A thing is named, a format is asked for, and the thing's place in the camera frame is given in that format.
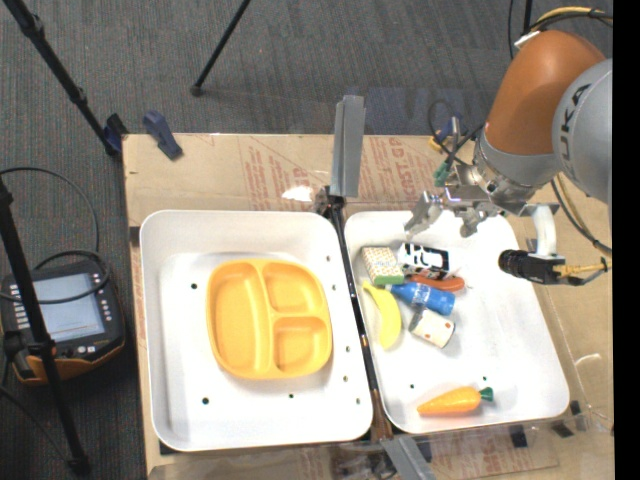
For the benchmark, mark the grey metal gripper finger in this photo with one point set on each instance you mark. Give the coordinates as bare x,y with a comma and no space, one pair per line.
471,224
424,213

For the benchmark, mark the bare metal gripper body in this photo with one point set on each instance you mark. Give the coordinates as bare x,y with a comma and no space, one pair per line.
475,195

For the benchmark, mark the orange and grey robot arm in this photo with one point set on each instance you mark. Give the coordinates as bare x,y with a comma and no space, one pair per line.
537,98

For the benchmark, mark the black and white carton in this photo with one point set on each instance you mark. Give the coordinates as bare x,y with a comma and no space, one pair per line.
425,257

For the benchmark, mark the orange-red sausage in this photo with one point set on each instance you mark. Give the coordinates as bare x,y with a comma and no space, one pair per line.
442,283

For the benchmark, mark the white patterned carton, green end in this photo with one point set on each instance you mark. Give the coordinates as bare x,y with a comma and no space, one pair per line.
382,264

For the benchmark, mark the blue bottle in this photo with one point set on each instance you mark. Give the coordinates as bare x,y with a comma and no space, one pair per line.
425,297

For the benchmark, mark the yellow banana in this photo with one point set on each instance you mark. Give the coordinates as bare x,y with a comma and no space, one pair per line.
390,318

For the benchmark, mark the white can with dots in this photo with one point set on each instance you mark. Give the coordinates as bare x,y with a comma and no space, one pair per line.
435,329

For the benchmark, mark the white plastic tray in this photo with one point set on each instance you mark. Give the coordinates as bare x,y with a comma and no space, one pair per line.
505,338
180,418

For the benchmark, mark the orange carrot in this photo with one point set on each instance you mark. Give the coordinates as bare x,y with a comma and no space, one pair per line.
450,402

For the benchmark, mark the black tripod leg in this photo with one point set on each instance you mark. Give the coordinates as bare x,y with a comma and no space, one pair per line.
227,33
50,60
529,5
35,318

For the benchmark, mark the yellow divided plate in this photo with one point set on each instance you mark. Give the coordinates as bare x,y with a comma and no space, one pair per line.
240,313

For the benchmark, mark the brown cardboard board, red print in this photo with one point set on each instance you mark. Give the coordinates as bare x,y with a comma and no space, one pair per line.
210,173

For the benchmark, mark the black cylinder on white bracket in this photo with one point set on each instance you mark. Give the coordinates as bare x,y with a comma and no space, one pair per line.
530,265

